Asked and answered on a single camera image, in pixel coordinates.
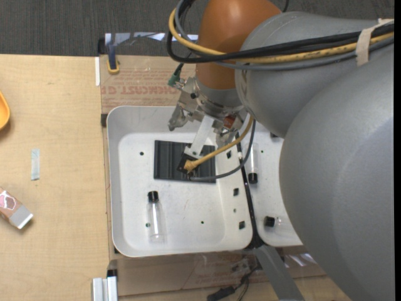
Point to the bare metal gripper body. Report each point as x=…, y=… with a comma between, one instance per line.
x=191, y=100

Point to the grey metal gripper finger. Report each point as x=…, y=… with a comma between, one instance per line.
x=177, y=120
x=223, y=137

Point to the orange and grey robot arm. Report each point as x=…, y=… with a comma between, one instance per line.
x=329, y=143

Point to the clear plastic bottle black cap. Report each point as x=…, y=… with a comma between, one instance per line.
x=269, y=221
x=253, y=168
x=155, y=218

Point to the brown cardboard board red print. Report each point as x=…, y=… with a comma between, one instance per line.
x=141, y=83

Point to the thin black and white rod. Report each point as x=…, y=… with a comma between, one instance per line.
x=250, y=205

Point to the white plastic tray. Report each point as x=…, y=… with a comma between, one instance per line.
x=269, y=196
x=188, y=209

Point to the orange divided plate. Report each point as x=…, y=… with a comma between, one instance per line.
x=3, y=111

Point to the brown and white carton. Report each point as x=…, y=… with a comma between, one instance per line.
x=14, y=210

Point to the black cylinder on white bracket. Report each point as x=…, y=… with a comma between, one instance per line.
x=169, y=161

